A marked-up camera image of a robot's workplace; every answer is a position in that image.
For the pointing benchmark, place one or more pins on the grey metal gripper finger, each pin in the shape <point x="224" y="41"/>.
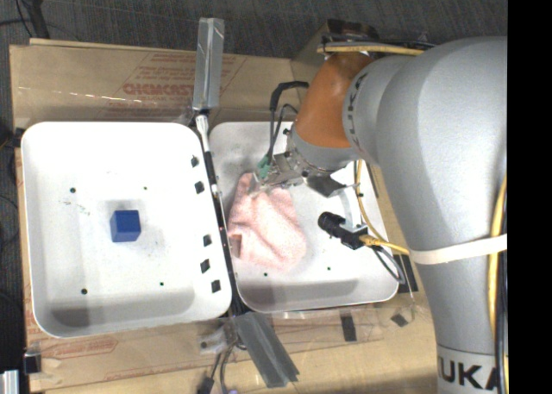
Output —
<point x="264" y="181"/>
<point x="290" y="184"/>

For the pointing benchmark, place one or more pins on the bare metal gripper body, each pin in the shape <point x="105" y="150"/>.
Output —
<point x="288" y="168"/>

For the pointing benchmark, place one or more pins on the brown cardboard board red print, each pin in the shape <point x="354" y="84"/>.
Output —
<point x="86" y="82"/>

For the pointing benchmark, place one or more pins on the white plastic tray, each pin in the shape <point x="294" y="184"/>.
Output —
<point x="328" y="280"/>
<point x="108" y="159"/>

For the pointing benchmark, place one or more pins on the blue cube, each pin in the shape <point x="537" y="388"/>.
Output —
<point x="126" y="226"/>

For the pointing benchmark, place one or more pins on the pink cloth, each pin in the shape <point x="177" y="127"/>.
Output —
<point x="267" y="228"/>

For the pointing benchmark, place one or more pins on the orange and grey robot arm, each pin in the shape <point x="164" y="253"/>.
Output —
<point x="435" y="159"/>

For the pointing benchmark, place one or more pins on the thin black and white rod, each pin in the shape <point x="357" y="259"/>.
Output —
<point x="221" y="220"/>

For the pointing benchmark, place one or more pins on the black cylinder on white bracket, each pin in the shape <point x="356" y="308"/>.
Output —
<point x="335" y="225"/>

